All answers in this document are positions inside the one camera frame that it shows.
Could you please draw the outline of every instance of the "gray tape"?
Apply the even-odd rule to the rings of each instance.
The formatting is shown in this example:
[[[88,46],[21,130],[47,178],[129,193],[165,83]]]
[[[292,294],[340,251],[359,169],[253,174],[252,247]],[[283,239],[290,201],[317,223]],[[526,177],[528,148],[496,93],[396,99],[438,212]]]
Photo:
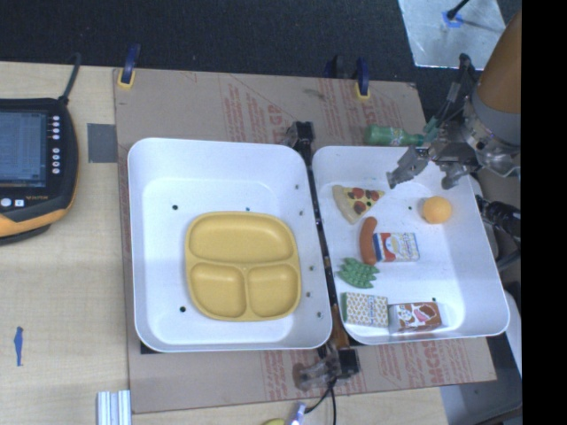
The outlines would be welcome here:
[[[113,124],[87,124],[89,162],[116,162],[116,127]]]

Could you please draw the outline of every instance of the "yellow divided plate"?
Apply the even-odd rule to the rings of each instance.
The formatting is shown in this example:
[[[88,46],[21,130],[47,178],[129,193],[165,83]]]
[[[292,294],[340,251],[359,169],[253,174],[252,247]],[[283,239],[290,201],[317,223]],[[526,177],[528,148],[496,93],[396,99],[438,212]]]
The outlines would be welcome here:
[[[275,320],[299,303],[295,237],[269,214],[201,214],[187,230],[185,267],[193,303],[217,320]]]

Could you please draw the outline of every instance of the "toy sausage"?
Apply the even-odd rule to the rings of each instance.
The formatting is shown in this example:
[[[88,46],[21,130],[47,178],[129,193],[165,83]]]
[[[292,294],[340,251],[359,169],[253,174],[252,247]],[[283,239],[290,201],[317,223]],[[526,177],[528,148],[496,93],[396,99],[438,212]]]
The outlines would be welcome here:
[[[375,265],[378,260],[374,252],[374,244],[372,243],[372,236],[378,221],[375,217],[367,217],[362,223],[359,244],[361,247],[362,262],[367,265]]]

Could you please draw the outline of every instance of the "toy pizza slice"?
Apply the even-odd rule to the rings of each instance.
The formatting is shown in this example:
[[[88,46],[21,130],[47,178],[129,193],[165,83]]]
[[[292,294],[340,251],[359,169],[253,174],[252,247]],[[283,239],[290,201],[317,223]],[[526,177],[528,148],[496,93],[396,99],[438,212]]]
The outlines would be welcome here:
[[[356,223],[383,195],[382,190],[333,186],[338,209],[350,223]]]

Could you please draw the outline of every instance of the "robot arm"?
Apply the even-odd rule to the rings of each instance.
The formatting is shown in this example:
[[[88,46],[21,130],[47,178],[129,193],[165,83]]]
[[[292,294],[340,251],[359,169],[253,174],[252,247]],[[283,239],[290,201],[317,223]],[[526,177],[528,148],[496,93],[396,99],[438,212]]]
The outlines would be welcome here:
[[[502,177],[519,175],[520,167],[513,159],[520,152],[521,57],[522,10],[502,33],[484,72],[465,99],[461,118],[434,118],[435,124],[430,121],[425,127],[425,139],[431,139],[429,148],[410,147],[398,168],[388,173],[392,189],[421,173],[428,161],[446,173],[444,189],[451,189],[461,176],[481,168]]]

